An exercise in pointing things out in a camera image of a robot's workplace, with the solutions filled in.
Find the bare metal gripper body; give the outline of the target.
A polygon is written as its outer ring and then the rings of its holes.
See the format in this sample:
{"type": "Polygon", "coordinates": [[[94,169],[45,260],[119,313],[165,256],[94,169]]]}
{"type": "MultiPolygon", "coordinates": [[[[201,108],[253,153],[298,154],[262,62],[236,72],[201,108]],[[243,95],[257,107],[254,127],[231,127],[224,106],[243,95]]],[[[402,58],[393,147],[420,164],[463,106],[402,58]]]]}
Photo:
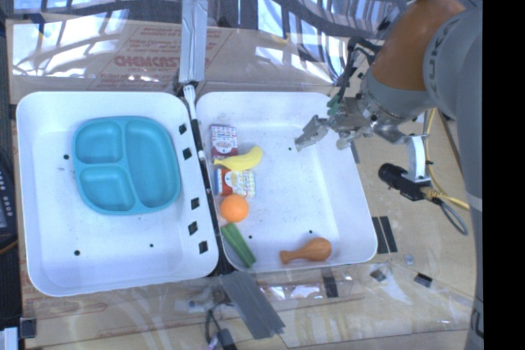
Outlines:
{"type": "Polygon", "coordinates": [[[328,126],[339,138],[339,150],[349,148],[359,138],[379,136],[392,144],[405,138],[399,125],[406,120],[382,109],[374,100],[365,97],[333,97],[328,103],[328,126]]]}

